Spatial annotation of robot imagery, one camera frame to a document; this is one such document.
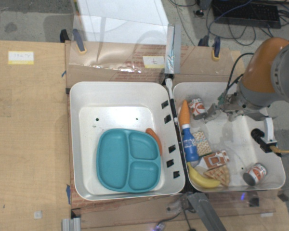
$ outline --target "black keyboard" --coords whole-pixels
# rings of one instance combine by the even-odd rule
[[[248,0],[212,0],[211,6],[214,18],[217,19],[223,13],[247,2]],[[257,3],[255,1],[232,10],[215,22],[239,26],[281,28],[277,6]]]

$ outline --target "yellow banana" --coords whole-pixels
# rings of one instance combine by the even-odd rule
[[[197,170],[191,166],[190,162],[187,163],[187,167],[189,178],[194,184],[197,184],[203,188],[215,188],[221,183],[219,180],[205,178],[204,176],[200,175]]]

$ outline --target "tin can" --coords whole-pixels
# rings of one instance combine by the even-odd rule
[[[243,174],[243,179],[248,185],[254,186],[261,181],[266,174],[267,171],[265,166],[260,163],[256,163],[253,167],[251,167],[251,169]]]
[[[208,114],[206,111],[201,98],[193,99],[189,104],[189,108],[191,109],[191,113],[193,114],[194,120],[202,119],[204,116]]]

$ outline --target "yellow cable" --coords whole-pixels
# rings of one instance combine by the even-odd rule
[[[271,145],[270,149],[272,150],[272,152],[274,153],[289,153],[289,150],[280,150],[278,149],[276,146]]]

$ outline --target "orange toy carrot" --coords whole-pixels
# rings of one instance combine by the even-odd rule
[[[151,135],[156,140],[156,142],[158,143],[159,154],[162,156],[163,148],[162,148],[162,143],[160,142],[158,135],[151,128],[147,128],[145,132]]]
[[[180,126],[190,123],[189,108],[188,108],[188,104],[186,100],[183,101],[183,104],[180,110],[179,123],[180,123]]]

